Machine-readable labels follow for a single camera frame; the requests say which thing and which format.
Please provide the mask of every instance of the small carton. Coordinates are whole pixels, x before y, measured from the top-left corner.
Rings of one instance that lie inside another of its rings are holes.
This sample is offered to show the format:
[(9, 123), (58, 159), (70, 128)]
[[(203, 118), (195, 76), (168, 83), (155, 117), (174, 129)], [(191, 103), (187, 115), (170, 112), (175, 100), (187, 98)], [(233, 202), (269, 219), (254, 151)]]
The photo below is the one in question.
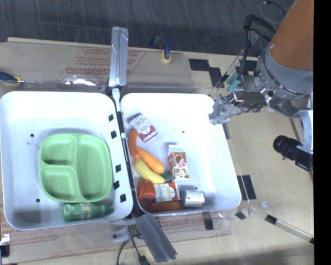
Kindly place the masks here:
[(168, 166), (172, 182), (179, 182), (189, 179), (186, 155), (180, 145), (169, 145)]
[(138, 136), (143, 142), (147, 142), (157, 134), (157, 130), (142, 113), (135, 115), (128, 122), (138, 131)]

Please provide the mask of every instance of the green bottle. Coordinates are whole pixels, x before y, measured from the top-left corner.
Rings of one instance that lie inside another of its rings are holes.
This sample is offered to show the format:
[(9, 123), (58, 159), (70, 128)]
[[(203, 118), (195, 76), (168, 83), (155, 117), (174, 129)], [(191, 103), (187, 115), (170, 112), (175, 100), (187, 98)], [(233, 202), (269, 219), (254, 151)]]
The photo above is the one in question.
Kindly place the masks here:
[(110, 213), (109, 205), (95, 205), (93, 203), (65, 204), (62, 207), (64, 221), (84, 220), (103, 217)]

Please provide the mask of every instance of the tin can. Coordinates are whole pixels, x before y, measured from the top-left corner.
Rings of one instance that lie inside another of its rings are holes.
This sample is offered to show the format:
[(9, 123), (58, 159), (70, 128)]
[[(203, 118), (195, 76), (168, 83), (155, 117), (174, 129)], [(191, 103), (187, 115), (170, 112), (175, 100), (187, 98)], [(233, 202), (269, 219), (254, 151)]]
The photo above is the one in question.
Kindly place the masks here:
[(180, 192), (180, 202), (183, 207), (201, 208), (205, 203), (205, 193), (183, 189)]

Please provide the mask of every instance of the green plate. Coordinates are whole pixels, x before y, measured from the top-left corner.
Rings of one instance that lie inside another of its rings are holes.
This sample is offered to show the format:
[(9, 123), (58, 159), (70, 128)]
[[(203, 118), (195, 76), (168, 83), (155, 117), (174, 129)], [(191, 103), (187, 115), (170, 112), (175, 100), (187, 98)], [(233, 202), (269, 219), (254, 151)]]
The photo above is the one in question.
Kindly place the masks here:
[(44, 193), (53, 200), (102, 200), (110, 193), (113, 179), (109, 148), (94, 135), (52, 134), (40, 146), (39, 177)]

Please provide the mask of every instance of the gray carpet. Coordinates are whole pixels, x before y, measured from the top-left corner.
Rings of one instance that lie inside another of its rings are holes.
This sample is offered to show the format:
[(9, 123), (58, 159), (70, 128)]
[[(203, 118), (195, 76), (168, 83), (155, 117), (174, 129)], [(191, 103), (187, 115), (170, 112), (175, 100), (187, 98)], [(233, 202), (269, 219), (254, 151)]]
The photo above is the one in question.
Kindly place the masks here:
[(254, 14), (274, 28), (294, 0), (0, 0), (0, 41), (7, 37), (110, 44), (113, 26), (128, 28), (129, 46), (167, 36), (172, 50), (238, 55), (243, 20)]

